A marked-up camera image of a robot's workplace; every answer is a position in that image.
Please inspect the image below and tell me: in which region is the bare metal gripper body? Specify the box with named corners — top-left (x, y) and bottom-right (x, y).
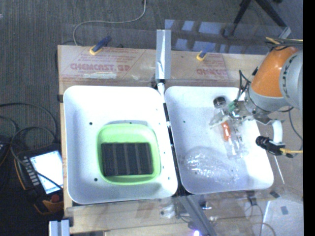
top-left (230, 99), bottom-right (269, 126)

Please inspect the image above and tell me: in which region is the clear bottle with orange label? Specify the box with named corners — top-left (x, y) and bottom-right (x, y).
top-left (209, 96), bottom-right (249, 161)

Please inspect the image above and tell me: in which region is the white plastic tray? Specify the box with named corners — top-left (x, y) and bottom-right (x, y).
top-left (63, 85), bottom-right (179, 205)
top-left (164, 86), bottom-right (275, 195)

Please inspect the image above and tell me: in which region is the crushed clear plastic bottle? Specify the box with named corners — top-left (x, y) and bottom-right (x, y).
top-left (181, 147), bottom-right (241, 184)

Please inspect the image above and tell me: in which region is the green plastic bowl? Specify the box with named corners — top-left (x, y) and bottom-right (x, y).
top-left (96, 123), bottom-right (162, 185)

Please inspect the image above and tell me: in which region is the black ribbed rectangular block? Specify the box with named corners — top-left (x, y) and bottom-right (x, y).
top-left (100, 142), bottom-right (154, 177)

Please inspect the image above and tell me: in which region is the brown cardboard board red print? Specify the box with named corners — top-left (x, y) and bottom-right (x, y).
top-left (57, 45), bottom-right (284, 234)

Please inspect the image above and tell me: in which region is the black cylinder on white bracket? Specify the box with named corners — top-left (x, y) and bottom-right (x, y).
top-left (255, 119), bottom-right (286, 156)

